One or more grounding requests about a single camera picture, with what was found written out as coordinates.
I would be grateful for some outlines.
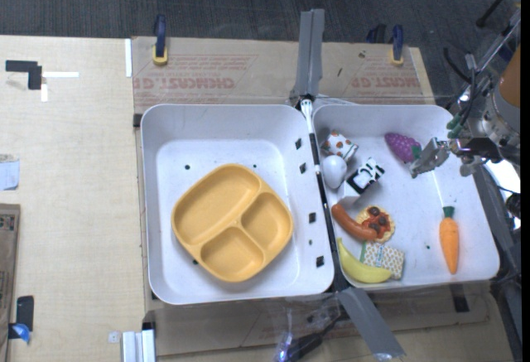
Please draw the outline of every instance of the carrot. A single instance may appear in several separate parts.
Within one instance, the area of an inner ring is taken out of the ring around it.
[[[455,208],[444,207],[444,219],[440,222],[440,244],[450,273],[456,273],[459,253],[458,224],[453,219]]]

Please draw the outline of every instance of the hot dog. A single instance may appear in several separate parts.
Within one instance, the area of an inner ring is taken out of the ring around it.
[[[331,214],[346,232],[358,239],[373,241],[378,237],[378,232],[375,229],[363,226],[352,220],[348,212],[346,212],[346,209],[340,203],[331,206]]]

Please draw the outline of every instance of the wooden table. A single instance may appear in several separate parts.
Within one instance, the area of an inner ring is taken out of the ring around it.
[[[133,84],[125,40],[0,36],[4,60],[48,72],[48,101],[27,74],[0,70],[0,154],[20,158],[20,184],[2,203],[22,208],[13,301],[35,298],[29,345],[13,361],[118,361],[114,332],[139,331],[145,315]],[[399,331],[405,360],[509,360],[493,299],[472,325]],[[349,359],[352,346],[361,358]],[[270,348],[164,360],[270,360]],[[306,360],[373,360],[360,337],[326,341]]]

